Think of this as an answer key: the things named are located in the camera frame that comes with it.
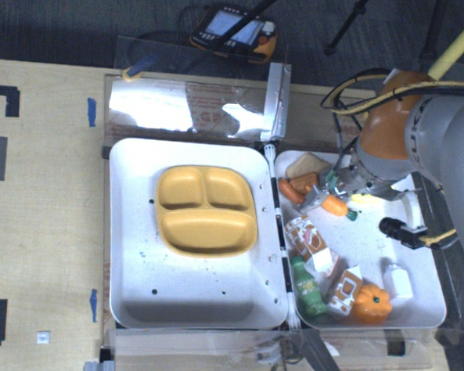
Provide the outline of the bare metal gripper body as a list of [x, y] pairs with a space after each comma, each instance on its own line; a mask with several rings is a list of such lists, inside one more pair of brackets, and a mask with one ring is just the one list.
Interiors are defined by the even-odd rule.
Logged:
[[391, 181], [384, 181], [371, 175], [366, 168], [352, 164], [339, 169], [325, 169], [319, 175], [320, 182], [329, 193], [341, 199], [354, 195], [370, 195], [382, 200], [393, 199]]

